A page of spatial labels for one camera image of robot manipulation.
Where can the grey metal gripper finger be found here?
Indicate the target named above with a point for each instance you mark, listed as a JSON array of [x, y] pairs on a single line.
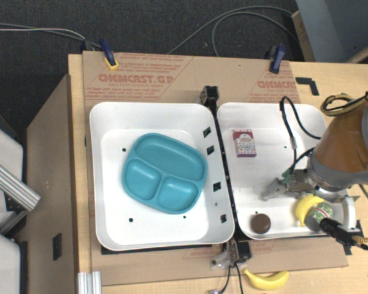
[[271, 190], [286, 189]]

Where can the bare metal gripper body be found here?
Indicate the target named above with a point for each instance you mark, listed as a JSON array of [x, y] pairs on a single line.
[[303, 182]]

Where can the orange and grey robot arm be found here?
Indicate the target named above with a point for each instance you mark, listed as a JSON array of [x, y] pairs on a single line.
[[340, 145]]

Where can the white plastic tray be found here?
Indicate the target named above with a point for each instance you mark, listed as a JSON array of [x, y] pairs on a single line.
[[159, 231], [263, 170]]

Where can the yellow banana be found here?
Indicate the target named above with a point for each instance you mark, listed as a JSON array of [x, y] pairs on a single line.
[[303, 207], [268, 280]]

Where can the green and white can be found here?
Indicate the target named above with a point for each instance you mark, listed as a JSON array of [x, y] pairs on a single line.
[[319, 213]]

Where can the brown round biscuit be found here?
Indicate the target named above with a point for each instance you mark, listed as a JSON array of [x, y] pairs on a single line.
[[260, 223]]

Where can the red and white carton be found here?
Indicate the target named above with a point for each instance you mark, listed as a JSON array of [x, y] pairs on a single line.
[[244, 143]]

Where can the thin black rod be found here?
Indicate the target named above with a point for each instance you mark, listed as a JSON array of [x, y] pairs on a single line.
[[224, 152]]

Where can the blue divided plate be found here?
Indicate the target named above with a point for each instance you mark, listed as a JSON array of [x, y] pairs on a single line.
[[162, 170]]

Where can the brown cardboard board red print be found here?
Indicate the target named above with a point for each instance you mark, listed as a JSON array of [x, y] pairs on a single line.
[[178, 72]]

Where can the black cylinder on white bracket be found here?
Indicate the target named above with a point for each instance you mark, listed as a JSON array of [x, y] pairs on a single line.
[[337, 228]]

